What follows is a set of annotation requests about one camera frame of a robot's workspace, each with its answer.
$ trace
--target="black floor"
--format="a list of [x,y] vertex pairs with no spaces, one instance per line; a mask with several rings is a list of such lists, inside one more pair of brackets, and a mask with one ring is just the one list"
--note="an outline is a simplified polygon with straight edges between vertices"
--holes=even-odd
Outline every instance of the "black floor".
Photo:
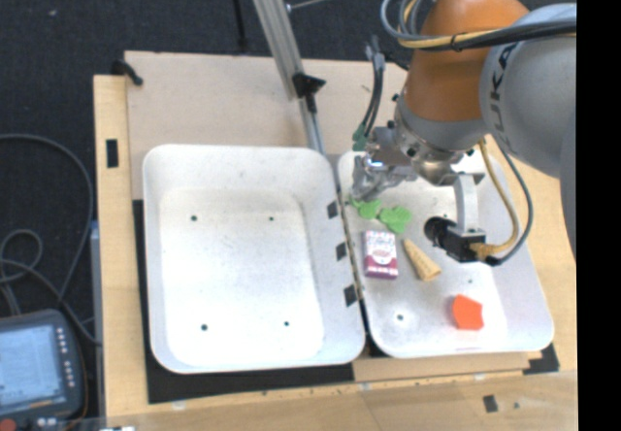
[[[521,1],[534,9],[576,0]],[[333,0],[294,11],[302,56],[364,60],[372,33],[386,49],[396,50],[381,28],[380,2]],[[241,3],[247,51],[267,54],[251,0]],[[0,242],[14,230],[35,232],[43,243],[37,270],[56,288],[76,263],[66,300],[87,329],[93,328],[89,250],[77,261],[75,255],[96,209],[91,217],[83,173],[58,147],[6,135],[53,140],[73,153],[94,181],[94,74],[109,73],[125,50],[239,52],[239,38],[233,0],[0,0]],[[6,244],[4,256],[31,263],[37,246],[22,233]],[[14,269],[7,265],[6,271]],[[13,292],[23,312],[57,305],[54,294],[32,276],[15,283]],[[0,315],[10,313],[0,295]],[[80,340],[93,384],[93,349],[85,337]],[[96,413],[94,404],[89,412]]]

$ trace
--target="orange object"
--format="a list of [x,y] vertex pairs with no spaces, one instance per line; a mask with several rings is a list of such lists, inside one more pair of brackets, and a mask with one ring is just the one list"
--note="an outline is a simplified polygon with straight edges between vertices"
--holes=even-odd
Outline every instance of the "orange object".
[[465,295],[453,300],[453,316],[458,329],[478,330],[483,327],[483,306]]
[[[506,27],[528,14],[518,0],[438,0],[420,33],[427,36]],[[406,80],[406,104],[417,116],[436,121],[481,118],[478,81],[489,49],[416,50]]]

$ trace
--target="button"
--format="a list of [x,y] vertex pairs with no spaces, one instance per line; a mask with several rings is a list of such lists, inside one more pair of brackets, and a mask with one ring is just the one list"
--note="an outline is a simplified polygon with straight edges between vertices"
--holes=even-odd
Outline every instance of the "button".
[[16,431],[17,423],[12,419],[0,420],[0,431]]

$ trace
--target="pink box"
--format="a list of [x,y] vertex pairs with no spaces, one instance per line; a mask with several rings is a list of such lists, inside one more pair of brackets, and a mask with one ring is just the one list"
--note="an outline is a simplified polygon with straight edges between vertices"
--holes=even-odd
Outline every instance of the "pink box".
[[365,231],[365,276],[394,280],[399,275],[395,235],[388,231]]

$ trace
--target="black strip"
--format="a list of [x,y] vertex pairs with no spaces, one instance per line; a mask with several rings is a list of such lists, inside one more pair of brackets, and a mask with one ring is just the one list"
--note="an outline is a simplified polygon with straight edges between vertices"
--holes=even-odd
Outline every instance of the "black strip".
[[339,206],[337,205],[336,201],[328,205],[328,218],[334,218],[338,214],[339,214]]
[[345,243],[341,243],[337,246],[337,260],[341,260],[344,256],[347,256],[347,247]]
[[106,160],[109,169],[118,167],[118,141],[106,140]]
[[498,411],[498,403],[496,403],[496,397],[494,395],[484,396],[483,405],[485,406],[485,411],[488,414]]
[[358,295],[356,295],[356,287],[353,284],[345,288],[343,293],[345,295],[345,304],[348,307],[351,307],[354,303],[356,303],[356,300],[358,300]]
[[[148,319],[143,201],[134,201],[133,209],[141,309],[143,319]],[[351,364],[269,371],[181,375],[168,371],[156,360],[150,347],[147,321],[143,322],[143,336],[148,400],[151,404],[242,391],[261,391],[353,381]]]
[[529,374],[556,373],[559,371],[559,367],[561,367],[554,345],[551,343],[541,351],[541,358],[529,360],[529,365],[528,369],[522,371],[525,376]]

